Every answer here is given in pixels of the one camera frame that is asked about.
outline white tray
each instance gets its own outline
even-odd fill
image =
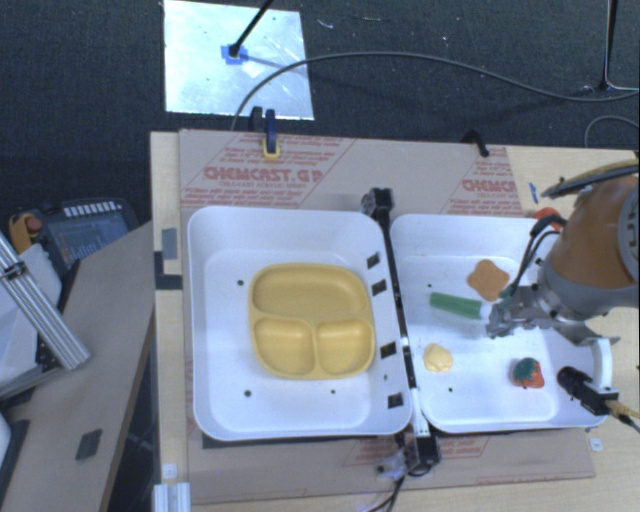
[[[200,428],[221,440],[383,435],[411,416],[382,232],[352,212],[213,206],[188,226],[194,364],[194,412]],[[378,254],[380,263],[368,268]],[[279,263],[341,265],[371,295],[376,356],[365,372],[333,380],[292,380],[256,358],[248,322],[248,291],[261,269]],[[386,280],[387,290],[371,293]],[[382,358],[380,347],[396,343]],[[400,393],[402,405],[389,408]]]
[[[429,422],[445,432],[595,426],[604,421],[604,417],[593,416],[577,400],[571,401],[557,384],[556,375],[564,366],[573,366],[588,375],[594,375],[596,370],[610,374],[608,344],[597,347],[602,353],[596,354],[596,365],[591,348],[576,347],[551,329],[517,329],[513,336],[491,340],[485,333],[491,303],[466,283],[467,276],[484,258],[508,272],[513,280],[534,222],[404,215],[392,225],[420,406]],[[539,255],[546,254],[554,241],[554,237],[547,237]],[[522,285],[535,281],[537,266],[532,267],[523,276]],[[482,320],[432,308],[431,292],[483,301]],[[422,357],[430,343],[440,344],[452,353],[454,363],[449,372],[425,369]],[[510,382],[513,364],[524,357],[540,362],[546,382],[542,389],[525,390]]]

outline dark floor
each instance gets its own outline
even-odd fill
[[[307,56],[421,52],[562,95],[620,95],[593,89],[602,74],[606,0],[277,0],[274,6],[300,12]],[[4,2],[0,49],[3,229],[19,207],[96,196],[123,197],[147,221],[149,133],[229,127],[228,117],[165,112],[159,0]],[[639,53],[640,2],[622,0],[613,82],[638,86]],[[474,128],[487,143],[578,147],[596,117],[638,122],[637,95],[575,103],[415,60],[318,63],[310,67],[310,84],[316,120],[283,121],[281,131],[457,142]],[[593,128],[590,143],[637,149],[638,131],[604,121]],[[113,510],[149,507],[149,382],[122,464],[119,482],[126,485],[116,485]]]

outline metal plate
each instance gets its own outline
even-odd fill
[[[222,48],[235,43],[258,9],[165,0],[164,10],[168,112],[233,115],[256,84],[305,58],[297,12],[267,11],[243,44],[248,60],[229,64]],[[267,84],[242,115],[253,106],[273,108],[281,119],[313,120],[307,67]]]

